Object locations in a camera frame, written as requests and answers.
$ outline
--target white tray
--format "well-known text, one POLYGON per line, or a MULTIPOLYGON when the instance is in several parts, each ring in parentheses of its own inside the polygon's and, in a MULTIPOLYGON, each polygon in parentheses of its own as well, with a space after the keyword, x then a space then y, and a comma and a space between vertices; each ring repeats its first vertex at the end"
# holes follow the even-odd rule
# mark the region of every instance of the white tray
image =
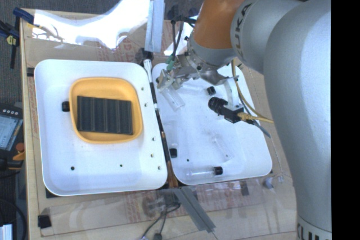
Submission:
POLYGON ((43 180, 59 196, 160 188, 167 168, 145 70, 123 62, 44 60, 35 68, 43 180), (75 133, 69 112, 70 86, 79 78, 117 77, 137 91, 143 131, 130 142, 90 144, 75 133))
MULTIPOLYGON (((152 71, 153 78, 160 75, 165 64, 152 71)), ((231 67, 219 69, 224 76, 232 76, 231 67)), ((245 78, 237 68, 238 83, 247 101, 253 105, 245 78)), ((160 116, 169 149, 176 148, 178 156, 172 158, 176 177, 184 184, 195 185, 231 181, 268 174, 272 161, 264 135, 259 128, 243 121, 230 123, 208 107, 206 89, 211 86, 202 79, 189 80, 176 90, 185 105, 173 111, 165 97, 156 90, 160 116), (221 166, 223 174, 206 173, 208 168, 221 166)), ((215 87, 214 96, 227 99, 223 85, 215 87)))

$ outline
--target clamp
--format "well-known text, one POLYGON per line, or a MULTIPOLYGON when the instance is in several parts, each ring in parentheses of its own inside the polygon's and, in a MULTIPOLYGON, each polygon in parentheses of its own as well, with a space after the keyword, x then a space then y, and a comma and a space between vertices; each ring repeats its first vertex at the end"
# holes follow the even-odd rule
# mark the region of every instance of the clamp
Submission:
POLYGON ((34 16, 18 7, 14 8, 12 13, 16 17, 15 26, 4 23, 0 20, 0 36, 6 38, 7 43, 12 46, 10 68, 14 69, 16 49, 19 46, 20 39, 20 19, 24 19, 26 22, 33 25, 34 16))

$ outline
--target yellow cable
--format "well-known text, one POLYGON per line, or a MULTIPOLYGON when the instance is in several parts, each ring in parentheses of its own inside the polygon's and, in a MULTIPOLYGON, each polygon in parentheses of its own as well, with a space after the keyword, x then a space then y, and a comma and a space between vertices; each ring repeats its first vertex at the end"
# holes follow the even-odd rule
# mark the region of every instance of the yellow cable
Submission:
MULTIPOLYGON (((235 58, 231 61, 231 69, 232 69, 232 76, 235 77, 235 58)), ((244 95, 241 93, 239 84, 237 81, 235 81, 236 84, 236 88, 237 88, 237 92, 239 94, 239 96, 241 97, 241 99, 243 100, 243 102, 247 105, 247 107, 253 112, 255 113, 257 116, 261 117, 262 119, 266 119, 267 122, 269 123, 274 123, 273 120, 266 118, 265 116, 261 115, 258 111, 256 111, 254 108, 252 108, 252 106, 248 103, 248 101, 246 101, 244 95)))
POLYGON ((265 121, 265 122, 268 122, 268 123, 274 123, 274 121, 272 121, 270 119, 267 119, 267 118, 264 118, 264 117, 256 117, 256 116, 247 114, 245 112, 240 112, 240 113, 237 114, 237 116, 240 117, 242 121, 245 121, 245 120, 259 120, 259 121, 265 121))

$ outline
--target robotic arm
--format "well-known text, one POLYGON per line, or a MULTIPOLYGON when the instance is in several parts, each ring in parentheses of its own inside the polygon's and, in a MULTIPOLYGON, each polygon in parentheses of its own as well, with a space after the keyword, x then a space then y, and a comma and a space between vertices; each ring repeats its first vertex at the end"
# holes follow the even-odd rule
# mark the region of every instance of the robotic arm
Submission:
MULTIPOLYGON (((298 239, 332 239, 330 150, 331 0, 204 0, 187 52, 161 72, 158 89, 188 79, 231 83, 217 70, 238 57, 264 75, 292 174, 298 239)), ((227 89, 228 108, 239 104, 227 89)))

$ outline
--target display screen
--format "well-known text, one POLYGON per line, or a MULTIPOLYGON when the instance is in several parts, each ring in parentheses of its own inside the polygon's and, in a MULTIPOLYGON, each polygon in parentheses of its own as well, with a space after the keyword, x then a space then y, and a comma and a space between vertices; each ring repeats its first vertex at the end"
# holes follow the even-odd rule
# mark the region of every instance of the display screen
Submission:
POLYGON ((0 149, 10 150, 23 120, 11 116, 0 115, 0 149))

